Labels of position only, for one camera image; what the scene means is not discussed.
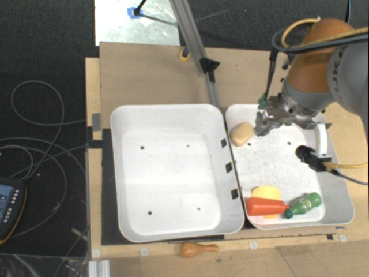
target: black tape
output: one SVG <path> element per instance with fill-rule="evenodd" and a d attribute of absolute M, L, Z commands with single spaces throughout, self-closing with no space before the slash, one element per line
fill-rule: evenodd
<path fill-rule="evenodd" d="M 89 140 L 88 147 L 90 149 L 102 149 L 103 148 L 103 141 L 100 140 Z"/>
<path fill-rule="evenodd" d="M 101 192 L 101 244 L 131 244 L 119 230 L 110 129 L 103 129 L 103 183 Z"/>
<path fill-rule="evenodd" d="M 238 190 L 237 189 L 231 190 L 231 195 L 232 199 L 238 198 Z"/>
<path fill-rule="evenodd" d="M 222 148 L 224 148 L 227 145 L 227 139 L 226 138 L 222 139 L 220 142 L 221 142 L 221 147 Z"/>
<path fill-rule="evenodd" d="M 92 127 L 87 126 L 87 141 L 90 142 L 93 140 Z"/>
<path fill-rule="evenodd" d="M 219 241 L 224 240 L 224 235 L 211 235 L 211 236 L 201 236 L 201 237 L 191 237 L 191 238 L 181 238 L 181 239 L 175 239 L 175 240 L 169 240 L 169 243 L 182 243 L 185 241 Z"/>
<path fill-rule="evenodd" d="M 229 162 L 226 166 L 225 166 L 225 170 L 227 171 L 227 173 L 229 173 L 230 171 L 232 171 L 233 167 L 232 167 L 232 162 Z"/>

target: black cable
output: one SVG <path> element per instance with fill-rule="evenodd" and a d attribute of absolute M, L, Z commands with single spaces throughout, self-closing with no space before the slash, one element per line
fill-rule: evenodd
<path fill-rule="evenodd" d="M 350 16 L 351 16 L 351 2 L 352 0 L 347 0 L 347 7 L 346 7 L 346 16 L 345 16 L 345 22 L 349 23 Z"/>
<path fill-rule="evenodd" d="M 82 146 L 79 146 L 79 147 L 75 147 L 75 148 L 72 148 L 72 149 L 69 149 L 68 150 L 68 152 L 67 151 L 63 151 L 63 152 L 60 152 L 60 153 L 58 153 L 58 154 L 56 154 L 56 155 L 52 155 L 52 157 L 54 157 L 54 158 L 56 158 L 56 157 L 59 157 L 59 156 L 61 156 L 61 155 L 65 155 L 65 154 L 69 154 L 69 152 L 70 151 L 75 151 L 75 150 L 78 150 L 78 149 L 85 149 L 87 146 L 85 146 L 85 145 L 82 145 Z M 47 161 L 49 161 L 49 160 L 51 160 L 51 158 L 46 158 L 43 162 L 47 162 Z M 17 173 L 14 173 L 13 175 L 11 175 L 9 178 L 13 178 L 13 177 L 15 177 L 16 175 L 18 175 L 19 173 L 23 173 L 23 172 L 25 172 L 27 169 L 29 169 L 29 167 L 26 167 L 26 168 L 24 168 L 24 169 L 22 169 L 22 170 L 20 170 L 20 171 L 18 171 Z"/>
<path fill-rule="evenodd" d="M 29 173 L 31 172 L 31 170 L 32 170 L 32 168 L 33 168 L 33 165 L 34 165 L 32 154 L 31 154 L 31 153 L 30 153 L 26 148 L 24 148 L 24 147 L 22 147 L 22 146 L 20 146 L 20 145 L 5 145 L 5 146 L 3 146 L 3 147 L 0 147 L 0 150 L 2 150 L 2 149 L 21 149 L 21 150 L 25 151 L 25 152 L 28 154 L 28 156 L 29 156 L 29 158 L 30 158 L 30 160 L 31 160 L 31 164 L 30 164 L 30 166 L 29 166 L 29 167 L 25 168 L 25 170 L 27 170 L 27 169 L 28 169 L 28 172 L 27 172 L 27 174 L 26 174 L 23 178 L 21 178 L 21 180 L 26 179 L 26 178 L 27 178 L 27 176 L 29 175 Z"/>
<path fill-rule="evenodd" d="M 71 252 L 73 251 L 73 249 L 76 247 L 76 245 L 81 241 L 81 239 L 83 238 L 83 236 L 87 233 L 89 229 L 89 226 L 87 226 L 87 228 L 81 233 L 81 235 L 78 236 L 77 240 L 74 242 L 74 244 L 70 247 L 70 249 L 68 250 L 67 254 L 65 255 L 65 257 L 68 257 Z M 60 265 L 58 266 L 57 270 L 55 271 L 54 277 L 57 277 L 59 274 L 59 271 L 62 269 L 63 265 L 65 263 L 65 260 L 62 260 L 62 262 L 60 263 Z"/>
<path fill-rule="evenodd" d="M 25 148 L 27 150 L 31 150 L 31 151 L 35 151 L 35 152 L 39 152 L 39 153 L 45 153 L 44 151 L 39 150 L 39 149 L 34 149 L 34 148 L 29 148 L 29 147 L 25 147 Z M 45 224 L 46 222 L 48 222 L 59 211 L 60 207 L 64 203 L 65 197 L 67 195 L 67 187 L 68 187 L 68 181 L 67 181 L 67 176 L 65 174 L 65 170 L 64 170 L 63 166 L 59 163 L 59 161 L 57 161 L 53 156 L 51 156 L 50 154 L 47 154 L 46 156 L 49 156 L 50 159 L 52 159 L 57 164 L 57 166 L 59 167 L 59 169 L 61 170 L 61 172 L 63 174 L 63 179 L 64 179 L 64 192 L 63 192 L 62 199 L 59 202 L 59 204 L 54 208 L 54 210 L 52 211 L 52 213 L 47 218 L 45 218 L 45 220 L 43 220 L 42 222 L 38 223 L 37 225 L 35 225 L 35 226 L 33 226 L 33 227 L 31 227 L 31 228 L 23 231 L 23 232 L 20 232 L 20 233 L 17 233 L 17 234 L 13 234 L 11 236 L 11 238 L 16 238 L 16 237 L 22 236 L 22 235 L 24 235 L 24 234 L 26 234 L 28 232 L 33 231 L 34 229 L 37 229 L 40 226 L 42 226 L 43 224 Z"/>
<path fill-rule="evenodd" d="M 2 141 L 13 141 L 13 140 L 26 140 L 26 141 L 38 141 L 40 143 L 45 143 L 45 144 L 49 144 L 51 145 L 52 142 L 47 141 L 47 140 L 41 140 L 39 138 L 32 138 L 32 137 L 7 137 L 7 138 L 0 138 L 0 142 Z M 78 161 L 78 159 L 76 158 L 76 156 L 73 155 L 73 153 L 71 153 L 71 150 L 68 150 L 58 144 L 54 144 L 54 147 L 59 148 L 60 150 L 62 150 L 63 152 L 65 152 L 66 154 L 68 154 L 74 161 L 76 161 L 76 163 L 78 164 L 78 166 L 80 167 L 80 169 L 82 170 L 82 172 L 85 174 L 85 169 L 83 167 L 83 165 Z"/>
<path fill-rule="evenodd" d="M 15 254 L 13 254 L 13 257 L 19 261 L 21 264 L 23 264 L 27 270 L 32 274 L 33 277 L 41 277 L 41 275 L 36 272 L 36 270 L 24 259 L 22 259 L 20 256 L 17 256 Z"/>
<path fill-rule="evenodd" d="M 31 80 L 31 81 L 26 81 L 26 82 L 23 82 L 19 85 L 17 85 L 15 87 L 15 89 L 13 90 L 12 92 L 12 95 L 10 97 L 10 102 L 12 104 L 12 109 L 13 111 L 18 115 L 19 118 L 21 118 L 23 121 L 25 122 L 28 122 L 30 124 L 33 124 L 33 125 L 39 125 L 39 126 L 50 126 L 50 127 L 56 127 L 56 126 L 63 126 L 63 125 L 71 125 L 71 124 L 77 124 L 77 123 L 82 123 L 82 122 L 85 122 L 86 119 L 82 119 L 82 120 L 77 120 L 77 121 L 71 121 L 71 122 L 64 122 L 62 121 L 61 123 L 39 123 L 39 122 L 35 122 L 35 121 L 32 121 L 32 120 L 29 120 L 25 117 L 23 117 L 16 109 L 15 105 L 14 105 L 14 94 L 16 93 L 16 91 L 22 87 L 23 85 L 27 85 L 27 84 L 32 84 L 32 83 L 37 83 L 37 84 L 41 84 L 41 85 L 45 85 L 47 87 L 49 87 L 51 90 L 53 90 L 55 92 L 55 94 L 58 96 L 59 100 L 60 100 L 60 103 L 62 105 L 62 120 L 64 120 L 64 113 L 65 113 L 65 107 L 64 107 L 64 102 L 63 102 L 63 99 L 60 95 L 60 93 L 52 86 L 50 85 L 49 83 L 46 83 L 44 81 L 39 81 L 39 80 Z"/>
<path fill-rule="evenodd" d="M 368 186 L 369 183 L 367 182 L 362 182 L 362 181 L 359 181 L 357 179 L 354 179 L 354 178 L 351 178 L 351 177 L 348 177 L 347 175 L 344 175 L 344 174 L 341 174 L 339 171 L 335 170 L 335 169 L 332 169 L 329 171 L 330 173 L 332 173 L 333 175 L 336 175 L 338 177 L 341 177 L 341 178 L 344 178 L 344 179 L 347 179 L 351 182 L 354 182 L 354 183 L 357 183 L 357 184 L 360 184 L 360 185 L 364 185 L 364 186 Z"/>
<path fill-rule="evenodd" d="M 264 100 L 265 101 L 268 98 L 270 86 L 272 84 L 274 71 L 276 69 L 277 56 L 278 56 L 278 50 L 276 50 L 275 48 L 272 48 L 272 50 L 270 51 L 270 55 L 269 55 L 270 64 L 269 64 L 269 71 L 268 71 L 268 80 L 266 82 L 266 90 L 265 90 L 265 93 L 264 93 Z"/>
<path fill-rule="evenodd" d="M 291 47 L 300 45 L 309 29 L 314 24 L 315 23 L 306 22 L 297 25 L 296 27 L 291 29 L 290 32 L 286 35 L 285 42 Z"/>
<path fill-rule="evenodd" d="M 22 87 L 23 85 L 26 85 L 26 84 L 41 84 L 41 85 L 45 85 L 47 87 L 49 87 L 51 90 L 53 90 L 55 92 L 55 94 L 57 95 L 57 97 L 59 98 L 59 101 L 61 103 L 61 110 L 62 110 L 62 115 L 61 115 L 61 122 L 60 123 L 39 123 L 39 122 L 34 122 L 32 120 L 29 120 L 25 117 L 23 117 L 18 111 L 17 109 L 15 108 L 15 105 L 14 105 L 14 94 L 16 93 L 16 91 L 19 89 L 19 87 Z M 33 171 L 29 174 L 28 177 L 26 177 L 24 179 L 25 182 L 28 182 L 30 180 L 30 178 L 35 174 L 35 172 L 38 170 L 38 168 L 40 167 L 40 165 L 42 164 L 42 162 L 44 161 L 44 159 L 46 158 L 46 156 L 50 153 L 51 149 L 53 148 L 54 144 L 56 143 L 59 135 L 60 135 L 60 132 L 62 130 L 62 126 L 63 125 L 71 125 L 71 124 L 76 124 L 76 123 L 80 123 L 80 122 L 85 122 L 85 119 L 84 120 L 78 120 L 78 121 L 72 121 L 72 122 L 64 122 L 64 117 L 65 117 L 65 107 L 64 107 L 64 102 L 63 102 L 63 99 L 60 95 L 60 93 L 50 84 L 44 82 L 44 81 L 38 81 L 38 80 L 32 80 L 32 81 L 26 81 L 26 82 L 23 82 L 19 85 L 17 85 L 15 87 L 15 89 L 13 90 L 12 92 L 12 95 L 10 97 L 10 102 L 12 104 L 12 109 L 13 111 L 18 115 L 19 118 L 21 118 L 23 121 L 27 122 L 27 123 L 30 123 L 30 124 L 33 124 L 33 125 L 39 125 L 39 126 L 53 126 L 53 127 L 56 127 L 56 126 L 59 126 L 59 129 L 53 139 L 53 141 L 51 142 L 49 148 L 46 150 L 46 152 L 44 153 L 43 157 L 41 158 L 41 161 L 40 163 L 37 164 L 37 166 L 33 169 Z"/>

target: metal frame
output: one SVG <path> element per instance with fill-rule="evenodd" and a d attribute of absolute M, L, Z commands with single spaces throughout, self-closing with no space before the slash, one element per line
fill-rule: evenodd
<path fill-rule="evenodd" d="M 198 70 L 202 73 L 203 69 L 200 61 L 203 58 L 207 58 L 207 56 L 188 0 L 169 0 L 169 2 L 172 6 L 180 31 L 183 35 L 192 59 L 194 60 Z M 214 106 L 220 108 L 216 83 L 213 80 L 213 71 L 204 73 L 206 76 L 206 84 L 208 86 L 210 102 Z"/>

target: plastic food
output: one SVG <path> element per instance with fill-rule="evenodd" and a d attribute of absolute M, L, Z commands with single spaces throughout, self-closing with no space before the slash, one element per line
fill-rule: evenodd
<path fill-rule="evenodd" d="M 290 219 L 294 215 L 303 215 L 322 203 L 322 197 L 318 193 L 310 193 L 307 197 L 298 200 L 291 209 L 284 212 L 284 216 Z"/>
<path fill-rule="evenodd" d="M 202 245 L 193 242 L 184 242 L 180 246 L 180 255 L 184 257 L 193 257 L 202 252 L 217 252 L 219 247 L 215 244 Z"/>
<path fill-rule="evenodd" d="M 281 191 L 275 186 L 260 186 L 251 192 L 252 197 L 267 198 L 274 200 L 281 200 Z M 264 215 L 265 219 L 275 219 L 278 214 L 275 215 Z"/>
<path fill-rule="evenodd" d="M 283 214 L 288 208 L 281 200 L 250 197 L 246 201 L 247 214 L 250 216 Z"/>
<path fill-rule="evenodd" d="M 231 132 L 231 141 L 237 147 L 244 145 L 254 135 L 254 129 L 248 122 L 243 122 L 236 126 Z"/>

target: black latch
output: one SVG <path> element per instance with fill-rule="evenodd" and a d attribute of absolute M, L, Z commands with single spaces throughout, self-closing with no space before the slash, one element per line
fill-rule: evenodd
<path fill-rule="evenodd" d="M 231 190 L 231 195 L 232 199 L 238 198 L 238 190 L 237 189 Z"/>
<path fill-rule="evenodd" d="M 202 71 L 205 74 L 208 73 L 210 82 L 215 82 L 214 71 L 220 65 L 220 62 L 216 62 L 208 58 L 201 58 L 200 65 L 201 65 Z"/>

